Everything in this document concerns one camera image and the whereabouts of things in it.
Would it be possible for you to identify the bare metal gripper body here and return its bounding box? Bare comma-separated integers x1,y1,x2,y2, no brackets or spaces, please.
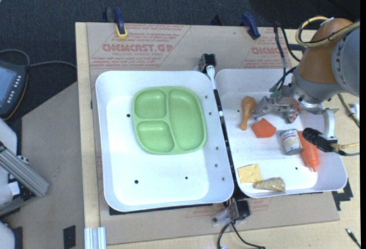
265,93,327,116

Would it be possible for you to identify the tan toy chicken drumstick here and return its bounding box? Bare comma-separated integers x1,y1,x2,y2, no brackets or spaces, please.
239,96,257,131

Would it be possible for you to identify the orange wedge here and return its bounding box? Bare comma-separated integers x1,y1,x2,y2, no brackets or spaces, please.
251,118,277,139

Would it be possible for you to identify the small white and grey can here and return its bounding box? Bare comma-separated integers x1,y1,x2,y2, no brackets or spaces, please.
279,128,304,156

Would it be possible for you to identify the thin black and white rod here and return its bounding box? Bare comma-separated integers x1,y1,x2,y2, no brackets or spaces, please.
205,65,238,202

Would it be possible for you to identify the orange squeeze bottle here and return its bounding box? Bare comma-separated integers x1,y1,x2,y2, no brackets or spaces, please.
297,130,320,173

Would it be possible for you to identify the white plastic tray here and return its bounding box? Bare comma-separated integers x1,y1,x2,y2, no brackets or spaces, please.
214,68,348,199
95,70,235,212

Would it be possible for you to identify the yellow cheese slice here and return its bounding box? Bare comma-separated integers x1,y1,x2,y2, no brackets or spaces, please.
237,163,263,184

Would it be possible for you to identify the tan crumbly wedge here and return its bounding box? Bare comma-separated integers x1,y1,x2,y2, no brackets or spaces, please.
252,176,287,194

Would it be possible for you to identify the green divided plate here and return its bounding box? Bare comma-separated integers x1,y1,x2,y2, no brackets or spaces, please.
132,86,208,155

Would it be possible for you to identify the brown cardboard board, red print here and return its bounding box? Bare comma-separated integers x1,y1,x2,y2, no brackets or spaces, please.
85,22,341,246

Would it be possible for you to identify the black cylinder on white bracket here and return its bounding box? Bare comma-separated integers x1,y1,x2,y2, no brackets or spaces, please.
302,107,340,154

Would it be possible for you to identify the black block with thin wires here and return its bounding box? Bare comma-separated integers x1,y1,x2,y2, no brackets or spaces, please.
196,53,217,73
211,199,252,227

